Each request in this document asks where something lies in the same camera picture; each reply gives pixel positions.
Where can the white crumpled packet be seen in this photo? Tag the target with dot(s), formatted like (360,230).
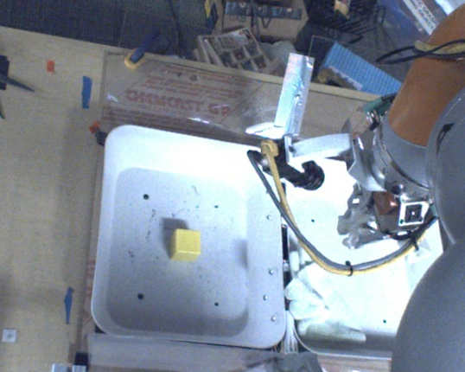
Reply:
(307,293)

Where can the black cylinder on white bracket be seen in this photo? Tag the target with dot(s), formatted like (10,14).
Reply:
(304,174)

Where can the pale flat packet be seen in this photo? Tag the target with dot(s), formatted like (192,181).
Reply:
(329,331)

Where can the white plastic tray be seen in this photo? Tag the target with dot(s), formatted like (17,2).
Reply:
(181,286)
(355,296)

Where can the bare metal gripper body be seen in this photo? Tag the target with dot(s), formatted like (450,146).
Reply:
(384,183)

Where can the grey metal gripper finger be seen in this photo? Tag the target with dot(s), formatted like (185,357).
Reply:
(351,217)
(362,238)

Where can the yellow cube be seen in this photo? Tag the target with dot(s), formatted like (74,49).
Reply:
(185,245)

